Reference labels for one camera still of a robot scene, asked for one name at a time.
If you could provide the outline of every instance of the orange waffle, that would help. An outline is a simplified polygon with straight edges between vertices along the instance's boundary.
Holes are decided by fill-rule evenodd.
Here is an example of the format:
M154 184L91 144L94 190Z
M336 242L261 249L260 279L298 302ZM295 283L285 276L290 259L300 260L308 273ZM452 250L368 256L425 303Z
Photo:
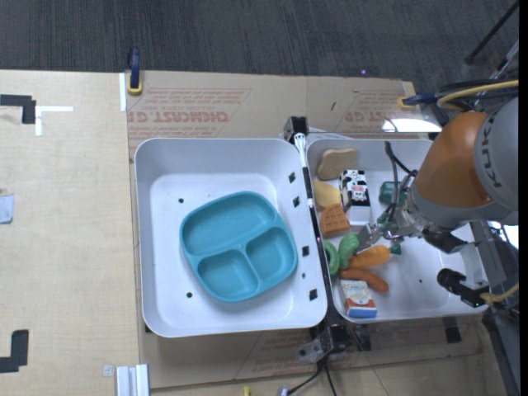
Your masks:
M332 204L323 210L319 218L319 227L324 238L350 230L347 215L341 204Z

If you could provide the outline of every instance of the small carton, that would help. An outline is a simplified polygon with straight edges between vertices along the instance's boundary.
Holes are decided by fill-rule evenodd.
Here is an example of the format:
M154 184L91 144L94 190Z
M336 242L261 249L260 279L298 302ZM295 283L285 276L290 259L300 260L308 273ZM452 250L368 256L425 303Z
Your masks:
M378 313L369 286L363 280L340 279L345 312L351 318L372 318Z

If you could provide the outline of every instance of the toy bread slice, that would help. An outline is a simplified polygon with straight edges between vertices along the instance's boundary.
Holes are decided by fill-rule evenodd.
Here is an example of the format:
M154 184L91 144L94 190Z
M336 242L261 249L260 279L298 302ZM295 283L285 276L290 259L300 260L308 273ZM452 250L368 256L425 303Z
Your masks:
M355 148L327 149L317 167L317 176L322 181L337 179L344 170L355 169L356 160Z
M312 181L315 205L324 210L329 205L341 204L341 192L325 181Z
M350 230L347 215L341 204L329 205L319 217L319 227L324 238Z

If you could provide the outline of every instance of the yellow cable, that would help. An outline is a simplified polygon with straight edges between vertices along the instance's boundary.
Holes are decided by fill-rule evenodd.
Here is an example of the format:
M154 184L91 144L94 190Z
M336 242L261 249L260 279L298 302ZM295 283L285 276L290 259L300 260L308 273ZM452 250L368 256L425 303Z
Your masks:
M470 96L472 94L477 94L478 92L494 91L494 90L497 90L497 89L518 87L518 86L519 86L519 80L516 79L514 81L505 81L505 82L499 82L499 83L491 83L489 85L482 85L481 87L463 89L461 91L452 92L451 94L447 94L446 96L443 96L442 98L439 98L438 101L436 102L436 104L440 108L460 111L459 107L453 106L451 104L446 105L446 103L449 102L449 101L452 101L452 100L454 100L454 99L456 99L458 97Z
M480 295L484 302L488 305L492 305L494 302L502 302L505 298L510 296L512 293L519 290L519 282L515 283L509 290L500 295L494 295L490 293L483 293Z

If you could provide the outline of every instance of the white tape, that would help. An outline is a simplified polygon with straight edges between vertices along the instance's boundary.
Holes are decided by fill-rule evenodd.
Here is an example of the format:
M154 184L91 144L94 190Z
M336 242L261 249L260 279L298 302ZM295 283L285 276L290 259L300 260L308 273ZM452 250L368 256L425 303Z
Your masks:
M119 91L121 99L121 111L126 111L126 76L125 73L119 74Z
M35 135L42 136L42 113L45 111L65 112L73 111L72 106L36 106L35 107Z

